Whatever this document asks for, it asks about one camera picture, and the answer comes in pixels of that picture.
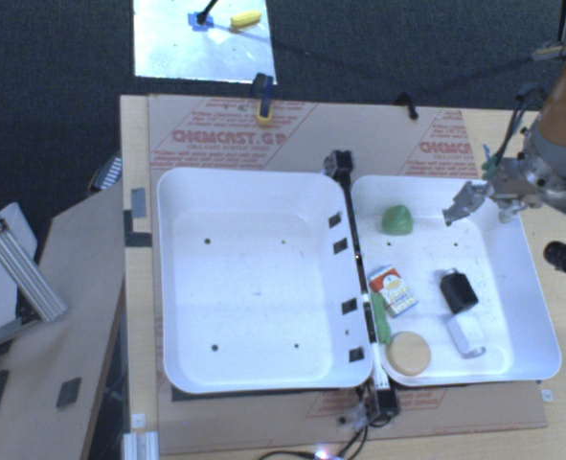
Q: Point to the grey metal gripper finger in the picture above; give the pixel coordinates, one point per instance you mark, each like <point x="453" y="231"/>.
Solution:
<point x="455" y="209"/>
<point x="476" y="192"/>

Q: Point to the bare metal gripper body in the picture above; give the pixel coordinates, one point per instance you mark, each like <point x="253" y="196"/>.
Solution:
<point x="512" y="187"/>

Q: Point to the green rounded toy vegetable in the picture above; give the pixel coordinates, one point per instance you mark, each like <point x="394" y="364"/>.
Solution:
<point x="397" y="219"/>

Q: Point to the white plastic tray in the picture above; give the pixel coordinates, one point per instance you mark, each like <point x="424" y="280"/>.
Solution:
<point x="498" y="266"/>
<point x="258" y="295"/>

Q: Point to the black can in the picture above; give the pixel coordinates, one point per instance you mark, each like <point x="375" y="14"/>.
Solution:
<point x="459" y="291"/>

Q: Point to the red yellow blue carton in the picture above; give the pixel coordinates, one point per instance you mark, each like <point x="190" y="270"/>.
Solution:
<point x="393" y="291"/>

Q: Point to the thin black and white rod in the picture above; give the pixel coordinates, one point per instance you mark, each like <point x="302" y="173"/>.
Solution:
<point x="355" y="237"/>

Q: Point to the brown cardboard board red print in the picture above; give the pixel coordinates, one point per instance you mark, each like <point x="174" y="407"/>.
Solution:
<point x="369" y="132"/>

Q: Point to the white bottle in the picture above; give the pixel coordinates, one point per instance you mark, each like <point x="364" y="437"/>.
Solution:
<point x="467" y="336"/>

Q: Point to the green long toy vegetable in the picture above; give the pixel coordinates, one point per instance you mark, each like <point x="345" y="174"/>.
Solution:
<point x="381" y="319"/>

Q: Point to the tan round biscuit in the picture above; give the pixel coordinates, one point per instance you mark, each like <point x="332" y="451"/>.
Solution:
<point x="409" y="353"/>

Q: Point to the yellow corn cob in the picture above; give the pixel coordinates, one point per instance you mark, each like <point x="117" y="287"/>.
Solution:
<point x="245" y="19"/>

